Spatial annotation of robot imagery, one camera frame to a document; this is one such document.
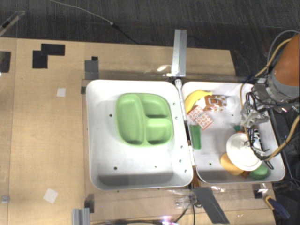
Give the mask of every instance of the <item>toy banana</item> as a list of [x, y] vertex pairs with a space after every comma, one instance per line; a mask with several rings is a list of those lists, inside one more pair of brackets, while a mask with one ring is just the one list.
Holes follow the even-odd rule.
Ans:
[[189, 94], [186, 98], [186, 100], [184, 101], [184, 106], [186, 108], [186, 112], [189, 113], [194, 104], [200, 100], [201, 98], [207, 96], [207, 95], [212, 95], [211, 92], [205, 92], [205, 91], [202, 91], [202, 90], [197, 90], [195, 92], [192, 92], [191, 94]]

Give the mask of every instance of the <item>white square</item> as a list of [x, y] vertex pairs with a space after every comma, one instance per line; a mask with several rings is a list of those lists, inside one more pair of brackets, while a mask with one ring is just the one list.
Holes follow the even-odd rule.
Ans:
[[58, 192], [55, 192], [51, 188], [48, 188], [43, 198], [50, 203], [54, 203], [55, 199], [57, 198], [57, 195]]
[[66, 88], [58, 88], [57, 90], [57, 97], [65, 97], [66, 96]]

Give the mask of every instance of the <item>white wire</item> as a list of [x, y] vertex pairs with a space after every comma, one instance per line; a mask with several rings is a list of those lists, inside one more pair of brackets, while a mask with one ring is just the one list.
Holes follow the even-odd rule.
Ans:
[[272, 44], [271, 44], [271, 47], [270, 47], [269, 52], [268, 52], [267, 62], [269, 62], [269, 60], [270, 60], [271, 52], [272, 52], [272, 50], [273, 50], [273, 46], [274, 46], [274, 44], [276, 43], [277, 39], [278, 39], [281, 35], [283, 35], [283, 34], [285, 34], [285, 33], [287, 33], [287, 32], [293, 32], [293, 33], [298, 33], [298, 34], [299, 34], [299, 31], [296, 31], [296, 30], [285, 30], [285, 31], [279, 33], [279, 34], [277, 35], [277, 37], [274, 39], [274, 41], [272, 42]]
[[51, 1], [51, 2], [54, 2], [54, 3], [57, 3], [57, 4], [61, 4], [61, 5], [67, 6], [67, 7], [71, 7], [71, 8], [77, 8], [77, 9], [79, 9], [79, 10], [82, 10], [83, 12], [86, 12], [86, 13], [88, 13], [88, 14], [91, 14], [91, 15], [94, 15], [94, 16], [96, 16], [96, 17], [99, 17], [99, 18], [101, 18], [101, 19], [103, 19], [103, 20], [109, 22], [111, 25], [113, 25], [113, 22], [112, 22], [112, 21], [109, 21], [109, 20], [107, 20], [106, 18], [104, 18], [104, 17], [102, 17], [102, 16], [100, 16], [100, 15], [97, 15], [97, 14], [95, 14], [95, 13], [92, 13], [92, 12], [90, 12], [90, 11], [88, 11], [88, 10], [85, 10], [85, 9], [83, 9], [83, 8], [81, 8], [81, 7], [69, 5], [69, 4], [62, 3], [62, 2], [57, 2], [57, 1], [54, 1], [54, 0], [48, 0], [48, 1]]

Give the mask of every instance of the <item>dark background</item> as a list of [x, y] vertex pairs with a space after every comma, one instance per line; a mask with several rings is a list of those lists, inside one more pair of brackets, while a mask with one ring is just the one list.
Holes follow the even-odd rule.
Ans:
[[[280, 32], [299, 29], [300, 0], [56, 1], [105, 17], [142, 45], [172, 46], [174, 30], [185, 29], [188, 47], [229, 49], [236, 74], [244, 77], [265, 66], [270, 44]], [[0, 0], [0, 24], [14, 11], [26, 14], [6, 37], [134, 43], [98, 17], [47, 0]], [[275, 46], [292, 35], [286, 33]], [[294, 116], [287, 114], [284, 126], [289, 127]], [[293, 176], [299, 179], [299, 139], [286, 153]], [[291, 189], [288, 181], [290, 177], [277, 199], [293, 213], [286, 224], [300, 224], [299, 190]]]

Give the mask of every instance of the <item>green bowl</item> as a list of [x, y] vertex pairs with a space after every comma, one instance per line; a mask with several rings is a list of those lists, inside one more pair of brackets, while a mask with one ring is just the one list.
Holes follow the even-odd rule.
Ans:
[[127, 93], [116, 104], [120, 139], [129, 145], [162, 145], [173, 138], [173, 121], [167, 101], [155, 94]]

